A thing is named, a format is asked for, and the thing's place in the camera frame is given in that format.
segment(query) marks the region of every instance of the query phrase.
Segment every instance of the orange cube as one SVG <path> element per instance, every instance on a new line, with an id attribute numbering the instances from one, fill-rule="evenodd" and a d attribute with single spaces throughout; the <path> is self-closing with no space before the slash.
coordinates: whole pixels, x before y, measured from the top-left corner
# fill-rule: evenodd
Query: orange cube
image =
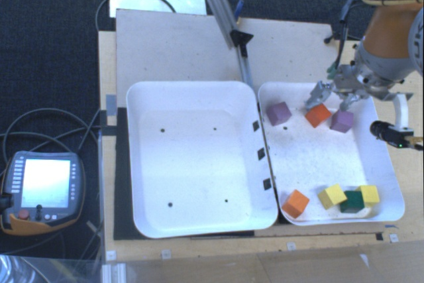
<path id="1" fill-rule="evenodd" d="M 284 202 L 282 209 L 293 218 L 298 218 L 309 203 L 309 198 L 301 192 L 294 190 L 289 198 Z"/>
<path id="2" fill-rule="evenodd" d="M 331 112 L 325 107 L 324 104 L 314 106 L 308 111 L 305 116 L 305 118 L 311 123 L 314 128 L 330 117 Z"/>

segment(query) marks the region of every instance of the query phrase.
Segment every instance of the black carpet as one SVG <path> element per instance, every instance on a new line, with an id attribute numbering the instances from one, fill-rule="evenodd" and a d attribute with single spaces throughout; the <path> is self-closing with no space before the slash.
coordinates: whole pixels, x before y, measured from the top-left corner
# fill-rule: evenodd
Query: black carpet
<path id="1" fill-rule="evenodd" d="M 230 0 L 235 6 L 238 0 Z M 346 0 L 244 0 L 242 16 L 329 23 L 338 28 L 339 11 Z M 101 0 L 0 0 L 0 133 L 26 111 L 57 107 L 89 122 L 99 107 L 97 35 L 94 14 Z M 101 12 L 102 29 L 114 22 Z M 361 36 L 371 11 L 350 16 L 350 33 Z M 60 134 L 74 124 L 55 114 L 25 119 L 16 128 Z M 66 142 L 75 148 L 81 136 Z M 11 156 L 39 141 L 11 138 Z M 80 220 L 61 233 L 42 237 L 11 237 L 0 233 L 0 253 L 54 258 L 89 258 L 99 246 L 90 243 L 90 221 L 100 224 L 97 147 L 88 140 L 81 152 L 87 172 L 87 199 Z M 25 249 L 45 241 L 44 244 Z"/>

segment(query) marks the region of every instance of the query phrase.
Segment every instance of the cube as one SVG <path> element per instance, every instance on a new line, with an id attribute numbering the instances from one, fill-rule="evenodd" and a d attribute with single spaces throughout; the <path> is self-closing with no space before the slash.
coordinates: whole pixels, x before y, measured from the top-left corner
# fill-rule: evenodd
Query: cube
<path id="1" fill-rule="evenodd" d="M 366 207 L 372 207 L 380 202 L 377 187 L 375 185 L 361 185 L 355 191 L 362 192 L 362 199 Z"/>
<path id="2" fill-rule="evenodd" d="M 292 116 L 287 104 L 285 101 L 282 103 L 274 104 L 266 110 L 266 115 L 268 116 L 271 125 L 275 127 L 276 125 L 285 123 Z"/>
<path id="3" fill-rule="evenodd" d="M 353 113 L 338 110 L 331 119 L 331 130 L 346 133 L 353 126 Z"/>
<path id="4" fill-rule="evenodd" d="M 288 199 L 284 202 L 282 209 L 293 218 L 298 218 L 309 203 L 309 198 L 301 192 L 294 190 Z"/>
<path id="5" fill-rule="evenodd" d="M 340 203 L 340 211 L 343 213 L 357 213 L 364 209 L 364 200 L 361 191 L 345 191 L 346 201 Z"/>
<path id="6" fill-rule="evenodd" d="M 334 205 L 340 204 L 342 201 L 347 200 L 345 193 L 338 184 L 321 191 L 318 194 L 318 198 L 326 210 Z"/>
<path id="7" fill-rule="evenodd" d="M 308 111 L 305 116 L 305 118 L 311 123 L 314 128 L 330 117 L 331 112 L 325 107 L 324 104 L 314 106 Z"/>

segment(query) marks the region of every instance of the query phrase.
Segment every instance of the white tray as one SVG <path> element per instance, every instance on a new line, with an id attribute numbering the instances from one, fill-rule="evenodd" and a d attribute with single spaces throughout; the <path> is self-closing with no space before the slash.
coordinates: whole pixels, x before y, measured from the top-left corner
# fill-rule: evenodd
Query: white tray
<path id="1" fill-rule="evenodd" d="M 331 118 L 314 129 L 306 120 L 305 104 L 315 84 L 269 82 L 259 90 L 263 127 L 278 193 L 279 206 L 294 189 L 310 202 L 293 224 L 316 225 L 364 221 L 395 221 L 402 217 L 405 204 L 390 160 L 386 143 L 377 141 L 370 125 L 378 120 L 371 99 L 354 103 L 354 126 L 346 134 L 330 130 Z M 283 125 L 271 126 L 267 108 L 285 101 L 292 113 Z M 341 100 L 332 94 L 325 102 L 331 113 Z M 317 194 L 339 183 L 345 190 L 359 185 L 376 185 L 380 203 L 358 213 L 341 213 L 339 206 L 325 210 Z"/>
<path id="2" fill-rule="evenodd" d="M 278 214 L 253 91 L 140 82 L 127 93 L 132 204 L 151 238 L 265 229 Z"/>

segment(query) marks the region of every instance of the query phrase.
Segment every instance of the purple block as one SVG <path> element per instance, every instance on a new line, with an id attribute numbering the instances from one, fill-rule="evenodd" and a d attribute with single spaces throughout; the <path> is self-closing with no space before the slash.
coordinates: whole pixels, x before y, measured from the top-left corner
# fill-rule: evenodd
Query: purple block
<path id="1" fill-rule="evenodd" d="M 285 101 L 279 104 L 274 104 L 269 106 L 266 110 L 266 115 L 268 116 L 271 125 L 274 127 L 276 125 L 285 123 L 292 116 L 289 108 Z"/>
<path id="2" fill-rule="evenodd" d="M 331 130 L 346 133 L 353 126 L 353 113 L 338 110 L 331 119 Z"/>

